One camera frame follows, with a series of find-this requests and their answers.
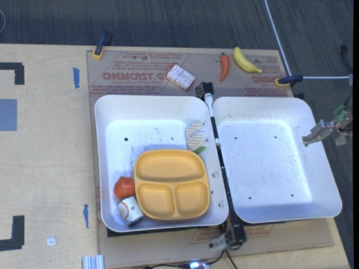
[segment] blue square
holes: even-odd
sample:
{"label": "blue square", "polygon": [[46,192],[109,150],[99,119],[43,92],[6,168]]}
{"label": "blue square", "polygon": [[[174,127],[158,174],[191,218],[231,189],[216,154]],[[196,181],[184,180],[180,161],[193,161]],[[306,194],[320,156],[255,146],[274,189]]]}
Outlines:
{"label": "blue square", "polygon": [[17,100],[0,99],[0,131],[17,131]]}

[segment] white plastic tray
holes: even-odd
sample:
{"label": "white plastic tray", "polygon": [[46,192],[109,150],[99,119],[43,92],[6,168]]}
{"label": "white plastic tray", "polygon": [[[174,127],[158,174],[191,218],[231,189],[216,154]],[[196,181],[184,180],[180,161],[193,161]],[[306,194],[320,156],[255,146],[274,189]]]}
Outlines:
{"label": "white plastic tray", "polygon": [[[228,217],[218,154],[208,108],[195,97],[108,95],[95,104],[101,188],[101,213],[106,226],[117,232],[214,226]],[[185,129],[202,123],[206,149],[199,153],[208,174],[210,205],[195,219],[161,221],[146,217],[128,227],[119,215],[113,187],[120,176],[133,177],[137,157],[155,149],[186,149]]]}
{"label": "white plastic tray", "polygon": [[342,201],[315,120],[295,98],[216,99],[213,112],[236,214],[249,223],[333,217]]}

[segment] soda can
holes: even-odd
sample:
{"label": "soda can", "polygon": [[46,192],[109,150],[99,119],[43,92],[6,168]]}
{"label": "soda can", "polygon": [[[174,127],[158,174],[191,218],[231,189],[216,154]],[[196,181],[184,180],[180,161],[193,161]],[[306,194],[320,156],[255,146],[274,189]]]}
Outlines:
{"label": "soda can", "polygon": [[122,199],[117,204],[117,208],[128,226],[134,226],[144,218],[144,214],[134,196]]}

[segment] black floor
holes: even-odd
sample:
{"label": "black floor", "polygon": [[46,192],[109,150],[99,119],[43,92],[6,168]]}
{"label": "black floor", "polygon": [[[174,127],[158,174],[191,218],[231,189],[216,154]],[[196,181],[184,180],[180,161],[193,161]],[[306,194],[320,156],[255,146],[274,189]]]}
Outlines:
{"label": "black floor", "polygon": [[[352,65],[354,0],[267,2],[291,74],[348,75],[339,47]],[[106,29],[112,45],[279,49],[264,0],[0,0],[0,10],[0,43],[95,45]],[[293,92],[305,95],[316,120],[330,121],[349,86],[304,80]],[[354,268],[353,143],[334,140],[323,143],[343,200],[335,220]]]}

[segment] orange carrot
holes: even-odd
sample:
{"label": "orange carrot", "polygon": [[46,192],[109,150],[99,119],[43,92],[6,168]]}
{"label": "orange carrot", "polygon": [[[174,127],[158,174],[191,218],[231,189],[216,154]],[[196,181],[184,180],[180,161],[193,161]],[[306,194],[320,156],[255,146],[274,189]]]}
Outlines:
{"label": "orange carrot", "polygon": [[225,55],[224,53],[221,54],[220,58],[220,65],[222,67],[222,72],[219,77],[219,81],[223,81],[229,72],[229,67],[231,65],[231,60],[229,55]]}

